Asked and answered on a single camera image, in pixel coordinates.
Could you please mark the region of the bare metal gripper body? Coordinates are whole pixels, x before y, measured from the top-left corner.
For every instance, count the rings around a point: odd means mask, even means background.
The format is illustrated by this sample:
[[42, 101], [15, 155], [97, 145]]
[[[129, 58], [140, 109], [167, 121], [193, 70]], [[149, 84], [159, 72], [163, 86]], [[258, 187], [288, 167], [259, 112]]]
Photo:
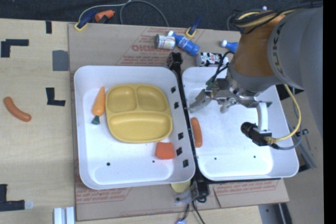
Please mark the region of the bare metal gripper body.
[[211, 98], [219, 104], [219, 101], [227, 98], [234, 98], [235, 105], [240, 104], [246, 108], [255, 108], [259, 102], [256, 100], [258, 93], [248, 91], [241, 87], [235, 80], [218, 78], [215, 80]]

